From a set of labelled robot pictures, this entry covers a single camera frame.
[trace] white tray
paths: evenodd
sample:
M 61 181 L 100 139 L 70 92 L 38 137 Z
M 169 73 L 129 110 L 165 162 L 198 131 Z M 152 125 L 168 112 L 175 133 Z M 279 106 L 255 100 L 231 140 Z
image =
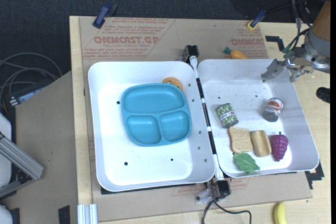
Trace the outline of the white tray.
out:
M 285 69 L 278 77 L 262 82 L 272 59 L 204 60 L 198 65 L 210 124 L 213 131 L 218 162 L 221 170 L 230 177 L 266 175 L 300 170 L 313 170 L 319 155 L 304 116 L 290 73 Z M 272 97 L 283 101 L 277 122 L 268 122 L 262 111 Z M 224 129 L 215 109 L 230 103 L 239 122 L 236 127 L 250 131 L 264 130 L 269 138 L 281 132 L 289 145 L 284 158 L 276 162 L 271 155 L 258 157 L 248 152 L 260 167 L 252 174 L 242 172 L 233 160 L 228 129 Z
M 190 136 L 179 143 L 143 147 L 128 137 L 123 124 L 123 92 L 138 84 L 175 77 L 183 85 L 192 118 Z M 215 171 L 206 122 L 193 69 L 179 61 L 99 62 L 88 73 L 97 178 L 118 192 L 192 184 L 210 180 Z

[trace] toast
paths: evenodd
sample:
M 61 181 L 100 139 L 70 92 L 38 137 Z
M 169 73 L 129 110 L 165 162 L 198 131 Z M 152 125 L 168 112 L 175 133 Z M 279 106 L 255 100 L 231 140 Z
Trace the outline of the toast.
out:
M 234 153 L 249 152 L 253 150 L 250 131 L 245 128 L 232 126 L 229 128 L 231 150 Z

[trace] yellow banana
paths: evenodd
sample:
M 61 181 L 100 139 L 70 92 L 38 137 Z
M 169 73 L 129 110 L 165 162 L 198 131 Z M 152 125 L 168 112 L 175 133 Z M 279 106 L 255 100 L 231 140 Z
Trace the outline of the yellow banana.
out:
M 285 203 L 283 201 L 277 203 L 274 209 L 275 224 L 287 224 L 285 215 Z

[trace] soda can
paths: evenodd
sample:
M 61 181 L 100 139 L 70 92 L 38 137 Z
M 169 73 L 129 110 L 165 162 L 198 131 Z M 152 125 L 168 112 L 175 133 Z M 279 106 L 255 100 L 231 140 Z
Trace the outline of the soda can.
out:
M 278 98 L 271 98 L 267 101 L 265 106 L 263 117 L 269 122 L 276 122 L 279 118 L 281 109 L 284 107 L 284 103 Z
M 238 123 L 237 116 L 230 103 L 222 104 L 217 107 L 216 113 L 224 128 L 229 128 Z

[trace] table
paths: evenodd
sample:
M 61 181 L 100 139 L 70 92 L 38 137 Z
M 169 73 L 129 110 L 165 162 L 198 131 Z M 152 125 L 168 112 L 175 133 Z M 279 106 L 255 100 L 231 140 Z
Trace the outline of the table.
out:
M 75 119 L 75 141 L 76 141 L 76 167 L 77 167 L 77 188 L 78 203 L 80 205 L 89 205 L 93 203 L 89 143 L 87 132 L 86 101 L 83 95 L 85 88 L 85 78 L 83 75 L 82 47 L 83 36 L 81 36 L 81 23 L 85 17 L 70 17 L 70 41 L 71 41 L 71 61 L 72 61 L 72 86 L 73 86 L 73 107 Z M 214 28 L 207 28 L 209 25 L 220 27 L 221 24 L 234 25 L 235 21 L 211 21 L 211 20 L 177 20 L 185 27 L 186 35 L 189 37 L 189 25 L 197 25 L 204 33 L 209 33 L 211 42 L 216 40 Z M 260 23 L 260 33 L 262 36 L 279 36 L 284 44 L 290 41 L 296 35 L 295 24 L 284 23 Z M 277 45 L 271 42 L 265 42 L 267 54 L 270 58 L 281 58 Z M 156 59 L 164 59 L 164 53 L 159 54 L 152 50 Z M 320 154 L 321 165 L 325 177 L 322 181 L 313 183 L 312 199 L 286 201 L 286 215 L 291 223 L 328 223 L 331 222 L 331 173 L 330 173 L 330 104 L 327 104 L 316 98 L 315 92 L 318 87 L 330 87 L 330 75 L 318 71 L 300 77 L 295 82 L 296 90 L 306 115 L 308 125 Z M 272 210 L 275 203 L 265 203 L 258 205 L 248 205 L 244 207 L 230 208 L 230 210 L 250 210 L 254 223 L 272 223 Z M 199 223 L 201 221 L 202 211 L 185 212 L 182 214 L 169 214 L 162 216 L 143 217 L 136 219 L 121 219 L 116 221 L 107 221 L 106 223 Z M 248 222 L 247 215 L 229 215 L 219 210 L 211 210 L 207 213 L 206 222 L 211 223 L 242 223 Z

